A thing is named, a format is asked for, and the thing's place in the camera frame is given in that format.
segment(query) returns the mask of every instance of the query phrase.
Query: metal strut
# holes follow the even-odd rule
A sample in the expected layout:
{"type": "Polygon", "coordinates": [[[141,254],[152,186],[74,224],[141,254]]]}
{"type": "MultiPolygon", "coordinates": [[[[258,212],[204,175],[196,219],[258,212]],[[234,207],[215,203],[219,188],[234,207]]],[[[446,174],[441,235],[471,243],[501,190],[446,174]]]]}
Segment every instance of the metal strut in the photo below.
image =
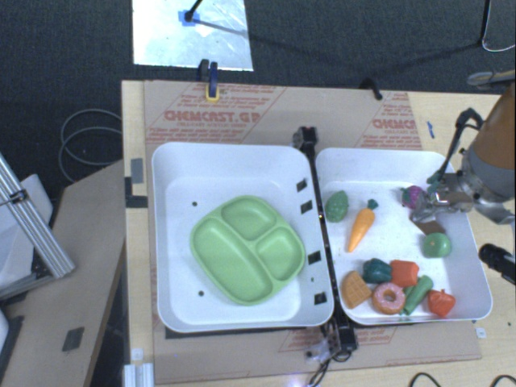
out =
{"type": "Polygon", "coordinates": [[[324,241],[324,250],[326,253],[328,272],[330,273],[331,291],[334,298],[334,310],[331,321],[334,322],[337,328],[337,335],[339,337],[339,346],[341,352],[352,352],[357,349],[358,343],[354,331],[354,322],[344,312],[340,303],[339,284],[335,277],[335,270],[333,268],[333,258],[331,256],[330,240],[328,238],[328,231],[326,228],[326,221],[324,218],[323,200],[321,199],[321,190],[319,188],[317,169],[315,166],[315,144],[318,142],[317,131],[315,127],[300,127],[293,135],[293,146],[305,154],[310,163],[310,171],[314,183],[315,200],[317,202],[317,211],[319,221],[321,223],[322,240],[324,241]]]}

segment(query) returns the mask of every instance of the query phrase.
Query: toy green pepper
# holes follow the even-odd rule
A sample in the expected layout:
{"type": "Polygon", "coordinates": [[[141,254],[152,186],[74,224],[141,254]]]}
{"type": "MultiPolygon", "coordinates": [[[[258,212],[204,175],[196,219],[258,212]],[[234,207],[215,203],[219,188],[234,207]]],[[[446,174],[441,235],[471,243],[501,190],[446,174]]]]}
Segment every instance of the toy green pepper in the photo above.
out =
{"type": "Polygon", "coordinates": [[[346,216],[349,203],[347,201],[347,195],[343,190],[335,192],[331,195],[324,207],[326,212],[326,219],[329,223],[337,223],[344,219],[346,216]]]}
{"type": "Polygon", "coordinates": [[[372,258],[364,263],[364,273],[362,278],[369,284],[381,284],[392,279],[391,271],[393,267],[377,258],[372,258]]]}
{"type": "Polygon", "coordinates": [[[405,306],[401,314],[411,315],[433,287],[434,282],[426,275],[423,275],[418,279],[418,284],[405,288],[403,290],[406,297],[405,306]]]}

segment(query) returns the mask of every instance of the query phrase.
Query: cardboard sheet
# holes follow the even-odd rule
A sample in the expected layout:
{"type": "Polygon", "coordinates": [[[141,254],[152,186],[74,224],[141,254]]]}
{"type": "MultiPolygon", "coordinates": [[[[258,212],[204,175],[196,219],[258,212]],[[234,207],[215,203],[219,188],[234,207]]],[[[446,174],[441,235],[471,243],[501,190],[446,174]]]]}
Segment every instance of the cardboard sheet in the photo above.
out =
{"type": "MultiPolygon", "coordinates": [[[[306,351],[321,339],[318,328],[184,336],[166,331],[156,312],[156,254],[150,162],[166,142],[288,145],[300,126],[316,126],[323,148],[421,149],[407,93],[368,90],[220,85],[220,100],[205,100],[205,84],[144,84],[149,236],[156,383],[221,380],[313,372],[306,351]]],[[[359,348],[332,370],[481,358],[470,322],[362,327],[359,348]]]]}

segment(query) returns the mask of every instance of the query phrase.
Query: small black square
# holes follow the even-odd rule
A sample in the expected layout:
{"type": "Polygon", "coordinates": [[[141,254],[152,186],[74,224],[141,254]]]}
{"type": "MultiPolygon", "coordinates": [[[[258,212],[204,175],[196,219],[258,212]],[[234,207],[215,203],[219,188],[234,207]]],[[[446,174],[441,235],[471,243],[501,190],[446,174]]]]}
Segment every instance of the small black square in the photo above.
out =
{"type": "Polygon", "coordinates": [[[305,212],[308,212],[309,210],[311,210],[313,207],[314,206],[312,204],[312,201],[305,202],[304,204],[301,205],[301,213],[304,214],[305,212]]]}
{"type": "Polygon", "coordinates": [[[301,182],[298,182],[298,184],[296,186],[298,188],[298,192],[301,192],[302,190],[304,190],[308,186],[306,184],[306,179],[303,179],[301,182]]]}
{"type": "Polygon", "coordinates": [[[82,335],[84,334],[84,327],[74,328],[73,330],[68,331],[66,334],[66,339],[63,344],[63,352],[69,352],[71,350],[75,350],[79,348],[82,341],[82,335]]]}
{"type": "Polygon", "coordinates": [[[308,265],[312,265],[314,262],[321,260],[321,252],[316,251],[308,255],[308,265]]]}
{"type": "Polygon", "coordinates": [[[326,293],[317,293],[314,296],[314,305],[324,304],[327,300],[326,293]]]}

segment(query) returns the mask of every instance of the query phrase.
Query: gray carpet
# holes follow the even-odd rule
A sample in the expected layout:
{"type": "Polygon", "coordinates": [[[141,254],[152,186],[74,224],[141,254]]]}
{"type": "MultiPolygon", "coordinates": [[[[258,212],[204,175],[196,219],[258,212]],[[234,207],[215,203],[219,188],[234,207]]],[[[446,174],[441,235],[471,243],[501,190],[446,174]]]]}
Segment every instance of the gray carpet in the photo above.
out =
{"type": "MultiPolygon", "coordinates": [[[[514,50],[476,44],[484,1],[245,0],[255,71],[220,80],[356,88],[371,77],[381,89],[475,91],[469,74],[514,67],[514,50]]],[[[119,114],[123,79],[195,78],[132,64],[131,0],[0,0],[0,11],[0,151],[19,177],[38,173],[52,196],[68,184],[57,166],[68,116],[87,107],[119,114]]],[[[492,46],[514,42],[515,13],[516,0],[493,0],[492,46]]],[[[76,150],[109,160],[119,145],[88,134],[76,150]]],[[[77,179],[96,169],[69,170],[77,179]]]]}

